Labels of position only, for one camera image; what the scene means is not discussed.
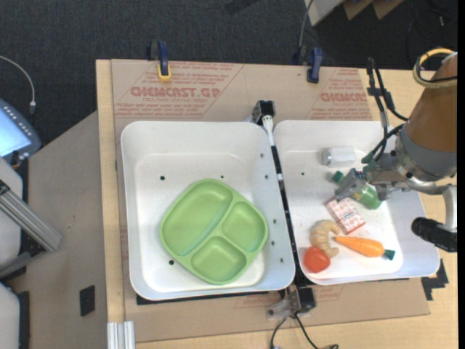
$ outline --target blue lit screen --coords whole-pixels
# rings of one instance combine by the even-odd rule
[[[6,156],[30,144],[24,132],[0,110],[0,156]]]

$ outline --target robotic hand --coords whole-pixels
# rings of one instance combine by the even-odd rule
[[[445,58],[433,77],[426,80],[421,77],[421,65],[435,55]],[[370,72],[373,73],[373,68],[369,62],[368,74]],[[445,223],[419,217],[413,221],[412,231],[448,252],[457,252],[457,186],[437,185],[437,181],[457,173],[457,73],[457,52],[433,49],[420,56],[413,77],[425,90],[410,118],[403,118],[404,124],[387,132],[387,118],[383,118],[384,110],[380,108],[384,139],[362,160],[367,164],[363,171],[352,169],[336,190],[336,198],[342,199],[368,182],[376,188],[380,200],[388,199],[394,190],[442,195],[446,205]],[[391,109],[392,101],[380,76],[381,89],[374,89],[373,83],[374,80],[371,94],[377,97],[379,106],[379,95],[383,95]],[[394,135],[395,147],[384,153],[387,139]]]

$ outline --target green plate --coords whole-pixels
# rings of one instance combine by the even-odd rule
[[[211,179],[189,186],[169,207],[160,226],[166,251],[212,284],[239,278],[267,237],[263,214],[236,190]]]

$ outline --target toy carrot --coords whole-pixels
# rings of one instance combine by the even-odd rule
[[[395,251],[384,249],[380,242],[373,239],[359,238],[357,236],[335,236],[334,240],[368,257],[379,257],[384,255],[390,260],[394,258]]]

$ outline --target tomato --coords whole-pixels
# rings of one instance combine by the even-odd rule
[[[330,264],[331,261],[329,257],[317,247],[311,246],[305,252],[304,265],[313,273],[319,273],[325,270]]]

